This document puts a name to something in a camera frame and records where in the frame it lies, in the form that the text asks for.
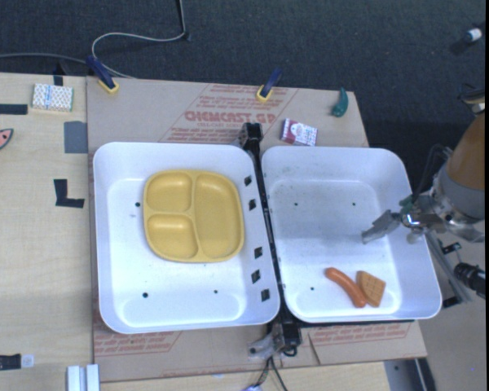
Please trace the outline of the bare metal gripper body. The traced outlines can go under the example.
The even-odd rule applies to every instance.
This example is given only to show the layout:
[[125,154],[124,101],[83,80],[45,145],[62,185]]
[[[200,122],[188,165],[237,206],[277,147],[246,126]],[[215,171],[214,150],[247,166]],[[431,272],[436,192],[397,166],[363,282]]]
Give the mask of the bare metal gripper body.
[[483,243],[485,234],[476,228],[478,219],[470,217],[457,209],[443,206],[412,204],[400,210],[401,223],[414,235],[428,231],[450,232],[469,242]]

